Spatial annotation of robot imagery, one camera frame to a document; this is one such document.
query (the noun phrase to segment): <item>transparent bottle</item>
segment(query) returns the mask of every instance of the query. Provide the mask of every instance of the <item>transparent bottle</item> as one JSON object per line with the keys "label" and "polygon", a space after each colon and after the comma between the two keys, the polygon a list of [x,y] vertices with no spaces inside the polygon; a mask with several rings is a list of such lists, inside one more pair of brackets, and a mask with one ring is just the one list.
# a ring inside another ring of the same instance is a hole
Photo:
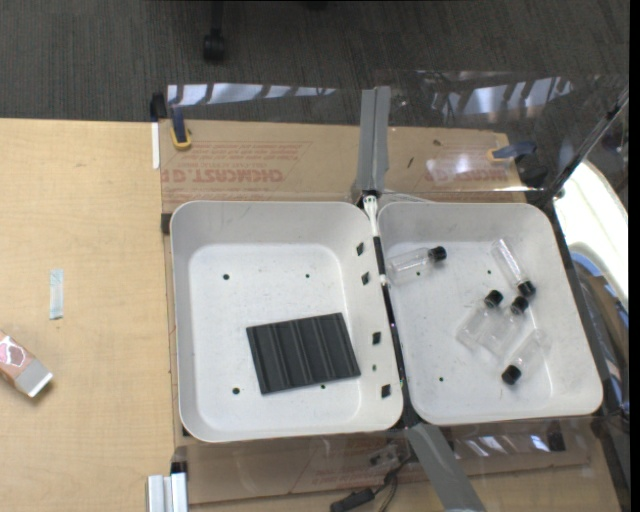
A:
{"label": "transparent bottle", "polygon": [[520,295],[516,297],[499,321],[494,322],[478,342],[498,360],[502,360],[527,322],[524,312],[528,307],[529,301],[526,298]]}
{"label": "transparent bottle", "polygon": [[468,348],[475,349],[485,331],[501,318],[499,306],[503,298],[498,290],[491,290],[462,321],[456,331],[456,339]]}
{"label": "transparent bottle", "polygon": [[536,288],[522,268],[521,260],[513,251],[512,242],[505,238],[496,240],[491,245],[491,255],[505,277],[523,297],[531,297],[535,294]]}
{"label": "transparent bottle", "polygon": [[535,373],[544,364],[549,349],[550,342],[545,332],[534,329],[509,357],[502,380],[513,386],[521,378]]}
{"label": "transparent bottle", "polygon": [[392,283],[400,284],[425,276],[429,267],[447,258],[444,247],[432,249],[420,247],[387,260],[387,276]]}

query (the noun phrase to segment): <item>bottle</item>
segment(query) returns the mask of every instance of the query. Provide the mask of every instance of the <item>bottle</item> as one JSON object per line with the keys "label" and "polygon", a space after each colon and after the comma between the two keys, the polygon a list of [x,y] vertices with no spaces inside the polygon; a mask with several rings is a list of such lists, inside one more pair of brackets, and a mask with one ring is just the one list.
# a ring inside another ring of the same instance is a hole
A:
{"label": "bottle", "polygon": [[447,258],[444,247],[420,247],[387,260],[387,276],[392,283],[411,281],[427,274],[430,266]]}
{"label": "bottle", "polygon": [[544,331],[534,329],[509,357],[502,380],[513,386],[520,378],[535,373],[544,363],[549,348],[549,338]]}
{"label": "bottle", "polygon": [[516,287],[520,295],[531,297],[536,293],[536,288],[523,270],[521,260],[517,258],[513,251],[511,242],[505,238],[496,240],[491,245],[491,255],[496,260],[502,273]]}
{"label": "bottle", "polygon": [[456,339],[470,349],[476,348],[480,336],[500,319],[498,306],[502,299],[498,290],[491,290],[462,321],[456,331]]}
{"label": "bottle", "polygon": [[524,312],[528,307],[529,301],[524,297],[519,295],[513,299],[509,309],[499,321],[493,323],[491,328],[480,336],[478,342],[502,360],[527,321]]}

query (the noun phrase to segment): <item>tape piece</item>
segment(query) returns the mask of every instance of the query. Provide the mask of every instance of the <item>tape piece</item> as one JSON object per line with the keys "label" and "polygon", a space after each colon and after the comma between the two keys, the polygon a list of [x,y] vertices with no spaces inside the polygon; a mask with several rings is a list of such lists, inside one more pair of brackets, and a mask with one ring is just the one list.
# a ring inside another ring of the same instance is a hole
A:
{"label": "tape piece", "polygon": [[62,318],[64,309],[64,270],[54,268],[49,272],[49,320]]}

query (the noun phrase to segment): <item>vial with black cap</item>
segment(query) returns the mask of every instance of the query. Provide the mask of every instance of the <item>vial with black cap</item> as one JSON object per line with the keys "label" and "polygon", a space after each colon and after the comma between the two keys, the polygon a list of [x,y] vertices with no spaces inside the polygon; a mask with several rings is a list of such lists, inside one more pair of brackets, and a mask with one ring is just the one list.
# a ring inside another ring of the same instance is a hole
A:
{"label": "vial with black cap", "polygon": [[441,245],[428,249],[420,247],[387,260],[387,276],[394,284],[406,283],[424,277],[431,267],[447,258]]}
{"label": "vial with black cap", "polygon": [[480,336],[479,343],[502,360],[527,323],[525,311],[528,307],[529,301],[520,295],[517,296],[502,318]]}
{"label": "vial with black cap", "polygon": [[549,338],[545,332],[534,329],[509,357],[502,380],[513,386],[519,380],[533,375],[544,364],[549,349]]}
{"label": "vial with black cap", "polygon": [[491,245],[491,254],[502,273],[515,286],[520,295],[531,297],[536,293],[536,288],[523,269],[522,260],[516,256],[511,241],[506,238],[496,240]]}
{"label": "vial with black cap", "polygon": [[480,336],[501,318],[499,306],[502,299],[498,290],[491,290],[462,321],[456,331],[456,339],[468,348],[475,349]]}

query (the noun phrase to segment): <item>black cap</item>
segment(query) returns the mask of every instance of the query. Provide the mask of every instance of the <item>black cap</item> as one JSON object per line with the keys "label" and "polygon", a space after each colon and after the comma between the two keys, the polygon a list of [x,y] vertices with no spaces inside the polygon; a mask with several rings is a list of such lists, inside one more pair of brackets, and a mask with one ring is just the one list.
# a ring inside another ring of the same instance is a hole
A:
{"label": "black cap", "polygon": [[491,290],[489,295],[484,298],[484,303],[488,308],[496,308],[500,305],[502,299],[504,297],[498,290]]}
{"label": "black cap", "polygon": [[531,281],[524,281],[518,285],[518,291],[524,297],[531,297],[534,293],[536,293],[536,287],[533,286]]}
{"label": "black cap", "polygon": [[510,386],[513,386],[521,376],[522,372],[520,371],[520,368],[513,366],[512,364],[507,366],[507,369],[502,372],[502,380]]}
{"label": "black cap", "polygon": [[447,257],[447,250],[439,245],[438,247],[434,247],[433,249],[429,249],[429,259],[434,263],[436,261],[442,261]]}
{"label": "black cap", "polygon": [[511,303],[511,312],[514,315],[521,315],[528,307],[529,301],[524,297],[518,295],[515,299],[513,299],[513,302]]}

